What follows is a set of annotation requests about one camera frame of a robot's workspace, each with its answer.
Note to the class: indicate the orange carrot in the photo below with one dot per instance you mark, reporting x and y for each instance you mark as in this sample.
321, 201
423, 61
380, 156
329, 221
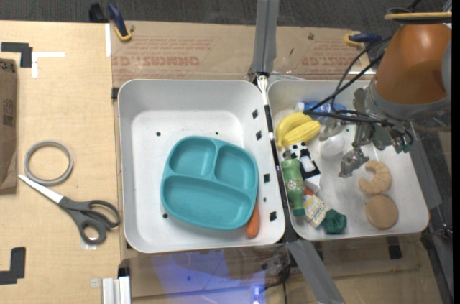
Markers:
253, 225

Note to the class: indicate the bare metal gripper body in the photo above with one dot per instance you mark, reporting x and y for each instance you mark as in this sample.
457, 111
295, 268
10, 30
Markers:
377, 130

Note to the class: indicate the green bottle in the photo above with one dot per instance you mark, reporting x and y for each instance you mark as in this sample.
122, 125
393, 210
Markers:
293, 184

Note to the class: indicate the clear plastic bottle blue label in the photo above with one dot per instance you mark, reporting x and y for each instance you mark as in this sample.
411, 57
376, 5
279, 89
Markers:
311, 106

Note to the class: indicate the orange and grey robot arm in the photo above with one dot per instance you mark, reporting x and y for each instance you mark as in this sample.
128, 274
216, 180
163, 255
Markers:
409, 58

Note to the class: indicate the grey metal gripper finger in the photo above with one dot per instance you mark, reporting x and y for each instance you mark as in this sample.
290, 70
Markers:
330, 132
351, 162

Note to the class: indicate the green broccoli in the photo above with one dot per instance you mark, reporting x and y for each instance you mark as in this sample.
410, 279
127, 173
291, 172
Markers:
335, 221

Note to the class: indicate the grey tape roll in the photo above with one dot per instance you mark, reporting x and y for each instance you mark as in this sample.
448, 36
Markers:
28, 166

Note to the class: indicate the white and yellow packet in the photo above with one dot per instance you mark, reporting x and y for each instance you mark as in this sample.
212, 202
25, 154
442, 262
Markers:
314, 209

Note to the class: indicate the yellow corn cob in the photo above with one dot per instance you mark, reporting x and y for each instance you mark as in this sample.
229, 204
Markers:
302, 132

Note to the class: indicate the yellow banana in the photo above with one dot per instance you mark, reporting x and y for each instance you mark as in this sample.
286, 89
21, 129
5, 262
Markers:
287, 123

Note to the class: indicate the black and white carton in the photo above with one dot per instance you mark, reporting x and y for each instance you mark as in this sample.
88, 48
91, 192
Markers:
305, 155

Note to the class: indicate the white plastic tray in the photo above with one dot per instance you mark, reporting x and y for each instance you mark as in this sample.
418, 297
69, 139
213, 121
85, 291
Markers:
345, 194
143, 159

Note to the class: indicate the white egg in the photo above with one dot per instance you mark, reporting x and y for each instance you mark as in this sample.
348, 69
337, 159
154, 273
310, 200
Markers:
332, 146

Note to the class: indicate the brown cardboard board red print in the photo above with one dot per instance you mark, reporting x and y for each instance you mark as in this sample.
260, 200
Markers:
172, 54

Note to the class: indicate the tan round biscuit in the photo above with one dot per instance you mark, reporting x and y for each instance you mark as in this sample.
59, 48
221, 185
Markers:
381, 212

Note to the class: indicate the teal divided plate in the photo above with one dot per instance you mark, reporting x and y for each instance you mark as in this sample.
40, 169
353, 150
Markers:
201, 194

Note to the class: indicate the brown paper bag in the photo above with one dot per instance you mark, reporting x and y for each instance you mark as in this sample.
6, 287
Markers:
7, 123

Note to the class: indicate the tan croissant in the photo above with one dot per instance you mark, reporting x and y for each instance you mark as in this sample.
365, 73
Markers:
379, 182

